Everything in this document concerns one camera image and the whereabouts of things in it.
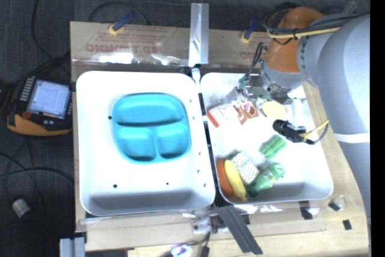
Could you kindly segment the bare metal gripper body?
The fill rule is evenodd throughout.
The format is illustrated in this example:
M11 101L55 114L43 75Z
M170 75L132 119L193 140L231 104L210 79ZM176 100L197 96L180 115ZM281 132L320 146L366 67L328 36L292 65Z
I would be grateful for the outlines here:
M290 104L290 89L273 83L264 73L251 73L239 79L239 92L250 99L266 99L280 104Z

